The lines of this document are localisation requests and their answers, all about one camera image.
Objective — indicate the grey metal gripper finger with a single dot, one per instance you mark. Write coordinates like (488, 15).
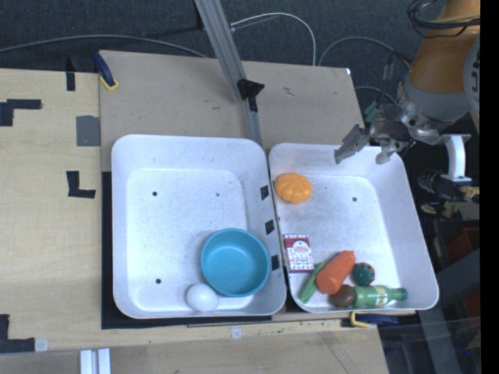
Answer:
(388, 151)
(351, 143)

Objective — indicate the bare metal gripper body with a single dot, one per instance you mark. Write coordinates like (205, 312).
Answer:
(391, 129)

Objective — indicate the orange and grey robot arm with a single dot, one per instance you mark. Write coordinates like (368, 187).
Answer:
(440, 64)

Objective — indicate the orange toy pumpkin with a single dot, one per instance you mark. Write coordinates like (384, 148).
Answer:
(293, 187)

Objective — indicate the white plastic tray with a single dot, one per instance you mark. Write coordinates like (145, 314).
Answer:
(351, 228)
(175, 228)

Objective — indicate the black block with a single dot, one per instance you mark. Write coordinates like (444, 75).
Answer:
(250, 88)

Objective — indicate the red and white carton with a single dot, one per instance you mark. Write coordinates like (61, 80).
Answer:
(298, 252)

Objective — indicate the green and red round toy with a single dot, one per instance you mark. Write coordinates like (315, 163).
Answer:
(363, 274)

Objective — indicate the orange toy carrot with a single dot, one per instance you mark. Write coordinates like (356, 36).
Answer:
(334, 273)

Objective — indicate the green bottle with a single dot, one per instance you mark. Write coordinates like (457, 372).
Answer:
(376, 296)

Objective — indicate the green toy cucumber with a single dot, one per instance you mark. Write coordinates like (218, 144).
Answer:
(308, 286)

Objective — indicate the brown toy kiwi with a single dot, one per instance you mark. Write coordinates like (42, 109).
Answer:
(342, 296)

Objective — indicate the blue bowl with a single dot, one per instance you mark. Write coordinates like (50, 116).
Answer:
(235, 263)

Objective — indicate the brown cardboard board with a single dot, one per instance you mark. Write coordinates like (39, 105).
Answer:
(171, 99)

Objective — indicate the white egg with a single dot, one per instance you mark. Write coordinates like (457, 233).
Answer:
(202, 297)

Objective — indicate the black cylinder on white bracket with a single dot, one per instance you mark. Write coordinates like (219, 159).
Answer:
(457, 158)

